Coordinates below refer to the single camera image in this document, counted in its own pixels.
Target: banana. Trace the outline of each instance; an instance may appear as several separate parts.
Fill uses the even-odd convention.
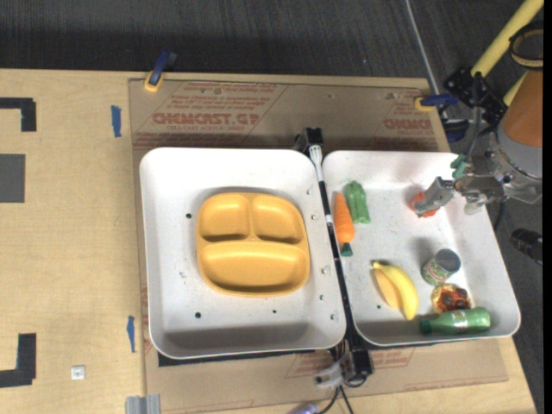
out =
[[[376,269],[375,277],[386,302],[393,308],[399,306],[405,315],[405,319],[412,320],[417,313],[419,303],[417,290],[411,277],[405,270],[397,266],[385,266],[379,262],[374,262],[373,268]]]

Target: yellow bar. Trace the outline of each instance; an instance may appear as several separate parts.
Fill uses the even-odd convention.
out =
[[[508,92],[506,92],[506,95],[504,95],[504,97],[502,98],[502,101],[504,101],[504,104],[506,106],[509,106],[511,104],[511,100],[513,100],[518,93],[519,86],[522,84],[526,76],[527,72],[522,75],[522,77],[516,82],[514,86],[510,88]]]
[[[491,46],[481,56],[479,61],[472,67],[471,73],[481,72],[485,77],[497,64],[500,58],[508,50],[509,39],[523,26],[529,23],[536,13],[541,10],[544,0],[525,0],[510,21],[502,28]]]

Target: can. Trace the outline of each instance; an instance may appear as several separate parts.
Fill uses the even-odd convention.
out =
[[[440,285],[458,270],[460,270],[458,254],[444,248],[423,265],[422,277],[430,285]]]

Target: table surface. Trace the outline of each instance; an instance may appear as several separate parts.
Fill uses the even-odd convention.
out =
[[[145,72],[0,70],[0,97],[33,98],[38,117],[37,131],[23,133],[20,112],[0,110],[0,153],[26,155],[25,203],[0,204],[0,370],[13,369],[18,334],[36,333],[38,340],[33,384],[0,388],[7,412],[124,412],[127,396],[146,394],[142,339],[135,337],[133,353],[126,330],[132,316],[141,333],[128,81],[145,77]],[[366,83],[365,78],[255,78]],[[118,139],[111,105],[122,108]],[[350,404],[355,412],[372,413],[420,412],[421,406],[425,412],[536,412],[513,340],[499,339],[499,346],[510,376],[506,382],[355,397]],[[71,367],[81,364],[86,379],[71,380]],[[295,406],[239,412],[280,414]],[[333,411],[346,409],[339,398]]]

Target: yellow plate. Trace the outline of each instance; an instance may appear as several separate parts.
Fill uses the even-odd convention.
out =
[[[263,193],[221,193],[199,209],[199,271],[219,292],[249,297],[296,291],[309,278],[311,258],[301,213]]]

